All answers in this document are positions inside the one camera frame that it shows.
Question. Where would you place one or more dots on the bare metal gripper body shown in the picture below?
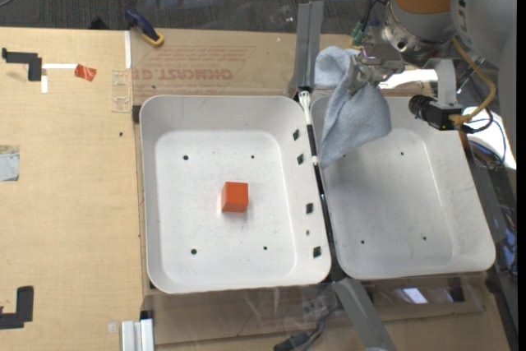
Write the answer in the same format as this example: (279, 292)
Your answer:
(386, 55)

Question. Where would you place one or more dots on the white plastic tray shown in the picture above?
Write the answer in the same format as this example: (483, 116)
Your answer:
(407, 201)
(230, 160)

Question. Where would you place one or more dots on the orange cube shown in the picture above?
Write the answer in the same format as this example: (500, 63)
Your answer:
(234, 197)

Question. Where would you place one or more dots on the brown cardboard board red print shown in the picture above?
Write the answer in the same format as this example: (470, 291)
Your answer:
(255, 61)

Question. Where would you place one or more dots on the light blue cloth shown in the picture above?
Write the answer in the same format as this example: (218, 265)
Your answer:
(355, 119)

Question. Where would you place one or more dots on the black cylinder on white bracket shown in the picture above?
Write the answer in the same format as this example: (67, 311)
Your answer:
(435, 111)

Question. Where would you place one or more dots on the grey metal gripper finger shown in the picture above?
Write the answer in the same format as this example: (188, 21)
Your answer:
(370, 76)
(353, 77)

